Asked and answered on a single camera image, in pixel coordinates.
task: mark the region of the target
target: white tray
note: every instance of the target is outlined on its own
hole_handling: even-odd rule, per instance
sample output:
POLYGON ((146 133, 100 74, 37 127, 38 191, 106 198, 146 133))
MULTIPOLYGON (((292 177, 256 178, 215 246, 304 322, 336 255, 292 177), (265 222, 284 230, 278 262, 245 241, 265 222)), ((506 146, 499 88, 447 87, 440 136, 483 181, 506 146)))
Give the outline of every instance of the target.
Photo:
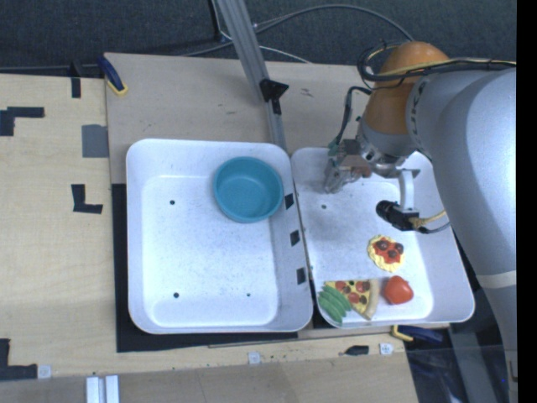
POLYGON ((293 332, 313 312, 289 156, 273 144, 144 139, 127 154, 128 308, 150 333, 293 332), (280 174, 268 220, 218 208, 212 176, 237 156, 280 174))
MULTIPOLYGON (((326 280, 379 278, 383 284, 390 276, 400 275, 411 284, 414 299, 396 306, 381 297, 372 321, 354 311, 341 326, 328 316, 326 320, 335 327, 354 328, 468 319, 474 299, 451 229, 433 234, 401 232, 381 219, 375 211, 378 202, 400 203, 398 179, 373 174, 343 186, 336 194, 325 193, 327 160, 324 148, 299 149, 291 159, 315 291, 320 291, 326 280), (368 257, 368 241, 378 234, 404 246, 405 261, 394 273, 381 270, 368 257)), ((407 169, 420 170, 414 179, 414 208, 422 217, 441 211, 429 161, 415 153, 404 164, 407 169)), ((428 227, 444 223, 446 218, 428 227)))

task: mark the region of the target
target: red tomato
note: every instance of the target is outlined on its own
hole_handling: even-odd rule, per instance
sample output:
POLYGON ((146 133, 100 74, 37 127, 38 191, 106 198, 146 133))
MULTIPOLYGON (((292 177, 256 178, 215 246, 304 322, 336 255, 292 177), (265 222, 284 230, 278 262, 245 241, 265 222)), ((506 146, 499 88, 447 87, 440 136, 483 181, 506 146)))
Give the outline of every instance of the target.
POLYGON ((393 305, 406 303, 414 298, 414 291, 401 276, 392 276, 384 287, 384 297, 393 305))
POLYGON ((352 292, 347 297, 351 303, 358 303, 360 301, 360 295, 355 292, 352 292))

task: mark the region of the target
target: toy pizza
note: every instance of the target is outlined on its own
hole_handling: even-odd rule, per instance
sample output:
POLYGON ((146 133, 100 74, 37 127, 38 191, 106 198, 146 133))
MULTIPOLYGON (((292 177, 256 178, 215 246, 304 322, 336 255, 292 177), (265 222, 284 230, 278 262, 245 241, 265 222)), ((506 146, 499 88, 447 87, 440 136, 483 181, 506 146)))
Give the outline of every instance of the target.
POLYGON ((334 321, 341 323, 354 310, 371 321, 377 310, 378 280, 327 280, 318 295, 319 305, 334 321))
POLYGON ((394 272, 404 262, 403 245, 382 234, 369 241, 368 254, 378 267, 388 272, 394 272))

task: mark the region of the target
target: black mat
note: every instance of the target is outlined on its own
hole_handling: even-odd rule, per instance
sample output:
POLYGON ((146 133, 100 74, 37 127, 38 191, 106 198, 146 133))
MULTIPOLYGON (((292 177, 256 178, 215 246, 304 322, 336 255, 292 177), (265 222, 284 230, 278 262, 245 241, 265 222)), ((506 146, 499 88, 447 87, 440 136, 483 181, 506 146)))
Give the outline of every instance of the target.
POLYGON ((224 343, 262 342, 297 338, 296 332, 150 334, 140 330, 128 313, 127 186, 112 185, 114 275, 116 283, 116 340, 119 353, 159 351, 224 343))

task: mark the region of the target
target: toy tomato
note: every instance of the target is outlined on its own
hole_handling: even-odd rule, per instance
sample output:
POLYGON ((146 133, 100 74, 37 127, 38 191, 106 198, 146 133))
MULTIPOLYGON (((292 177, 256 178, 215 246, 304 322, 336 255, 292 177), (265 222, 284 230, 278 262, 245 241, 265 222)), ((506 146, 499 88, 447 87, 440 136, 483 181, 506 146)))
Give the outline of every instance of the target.
POLYGON ((411 301, 414 297, 414 292, 409 283, 401 276, 392 276, 384 287, 384 297, 393 305, 400 305, 411 301))

